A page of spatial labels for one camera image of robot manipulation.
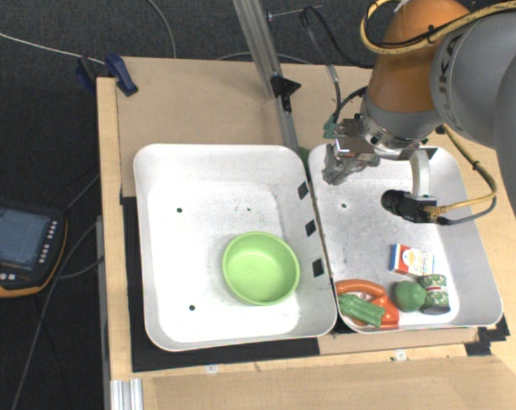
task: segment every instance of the yellow cable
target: yellow cable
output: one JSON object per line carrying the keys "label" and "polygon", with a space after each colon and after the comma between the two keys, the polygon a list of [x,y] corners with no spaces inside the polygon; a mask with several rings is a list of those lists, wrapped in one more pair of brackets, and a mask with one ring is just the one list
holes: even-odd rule
{"label": "yellow cable", "polygon": [[419,42],[409,45],[400,45],[400,46],[381,46],[373,44],[372,41],[366,35],[366,20],[370,20],[373,13],[376,12],[381,6],[389,2],[401,2],[402,0],[377,0],[374,4],[370,5],[366,16],[364,16],[361,20],[361,40],[362,43],[372,52],[378,55],[400,55],[402,53],[408,53],[410,51],[422,49],[427,45],[431,45],[431,43],[435,43],[441,37],[447,35],[450,32],[453,32],[460,27],[463,27],[475,20],[480,18],[484,18],[487,15],[492,15],[498,12],[506,11],[509,9],[516,9],[516,0],[512,0],[510,2],[497,3],[487,8],[479,9],[474,12],[470,12],[469,14],[463,15],[462,17],[450,21],[443,25],[438,31],[433,32],[427,38],[421,39]]}
{"label": "yellow cable", "polygon": [[491,192],[487,196],[477,197],[475,199],[470,199],[467,201],[452,203],[450,205],[443,205],[441,207],[433,207],[426,206],[423,208],[427,213],[431,213],[431,217],[435,219],[440,214],[447,213],[453,209],[468,207],[470,205],[475,205],[477,203],[483,203],[492,200],[497,194],[497,184],[495,183],[495,179],[488,173],[488,171],[483,168],[479,161],[475,161],[472,156],[468,153],[468,151],[461,145],[461,143],[455,138],[454,133],[446,126],[443,125],[443,130],[448,135],[449,139],[452,141],[454,146],[461,152],[461,154],[465,157],[465,159],[472,165],[472,167],[478,171],[480,176],[484,178],[484,180],[490,186]]}

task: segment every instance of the green can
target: green can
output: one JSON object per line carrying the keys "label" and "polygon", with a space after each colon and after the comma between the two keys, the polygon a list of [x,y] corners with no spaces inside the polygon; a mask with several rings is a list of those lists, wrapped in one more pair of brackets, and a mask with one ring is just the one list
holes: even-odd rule
{"label": "green can", "polygon": [[424,275],[418,279],[419,284],[425,289],[425,302],[421,306],[421,312],[425,314],[445,314],[449,311],[449,298],[447,279],[444,275],[433,273]]}

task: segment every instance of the small box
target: small box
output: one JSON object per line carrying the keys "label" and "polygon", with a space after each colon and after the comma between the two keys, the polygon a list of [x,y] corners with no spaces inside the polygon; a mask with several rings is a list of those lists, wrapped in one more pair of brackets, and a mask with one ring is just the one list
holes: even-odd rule
{"label": "small box", "polygon": [[410,248],[404,244],[392,247],[389,270],[402,275],[431,275],[435,267],[435,256],[423,250]]}

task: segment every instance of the table surface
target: table surface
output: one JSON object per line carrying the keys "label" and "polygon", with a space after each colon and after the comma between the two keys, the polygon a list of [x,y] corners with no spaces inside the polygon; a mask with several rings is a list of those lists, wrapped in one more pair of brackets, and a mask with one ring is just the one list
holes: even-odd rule
{"label": "table surface", "polygon": [[[510,330],[505,342],[492,343],[494,356],[467,357],[462,343],[477,341],[477,330],[458,328],[329,334],[319,337],[319,356],[221,365],[215,375],[206,375],[203,366],[133,372],[120,193],[134,196],[132,159],[137,150],[152,143],[281,144],[282,136],[274,101],[266,97],[251,62],[124,59],[139,87],[137,94],[123,96],[111,78],[97,81],[111,379],[142,378],[147,410],[162,408],[168,396],[176,397],[176,407],[169,400],[169,408],[205,408],[205,401],[198,396],[206,390],[212,402],[221,401],[225,393],[232,396],[229,405],[221,401],[223,408],[264,408],[268,399],[285,402],[282,408],[319,402],[325,404],[323,408],[334,408],[350,392],[349,384],[362,390],[357,394],[360,401],[355,401],[362,405],[389,402],[402,408],[438,396],[439,400],[451,399],[453,408],[484,408],[479,405],[484,397],[490,405],[492,400],[500,400],[504,407],[516,408],[516,219],[502,185],[495,151],[467,141],[466,147],[488,168],[500,188],[495,211],[477,220]],[[291,97],[299,144],[312,149],[326,143],[322,126],[335,104],[325,68],[283,64],[282,69],[287,79],[302,84]],[[366,85],[370,78],[369,70],[355,67],[338,67],[337,72],[345,94]],[[359,107],[357,98],[343,115],[352,117]],[[447,137],[431,135],[429,145],[445,148],[459,162],[469,197],[488,192],[487,185]],[[400,354],[397,349],[405,349],[409,361],[393,363]],[[418,378],[428,378],[423,380],[424,388],[412,394],[400,393],[399,388],[413,387]],[[282,389],[275,385],[279,381],[284,385]],[[390,396],[382,398],[372,393],[378,382]],[[258,402],[242,400],[237,390],[257,393]],[[355,391],[350,394],[355,400]],[[392,394],[398,396],[394,401]],[[413,401],[406,402],[410,395]]]}

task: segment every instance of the green bowl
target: green bowl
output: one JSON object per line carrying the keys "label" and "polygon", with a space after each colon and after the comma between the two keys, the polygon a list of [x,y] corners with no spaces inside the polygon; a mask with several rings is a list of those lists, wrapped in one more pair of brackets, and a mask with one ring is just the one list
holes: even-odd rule
{"label": "green bowl", "polygon": [[300,280],[300,265],[290,246],[260,231],[245,232],[230,241],[222,271],[233,294],[254,305],[283,301]]}

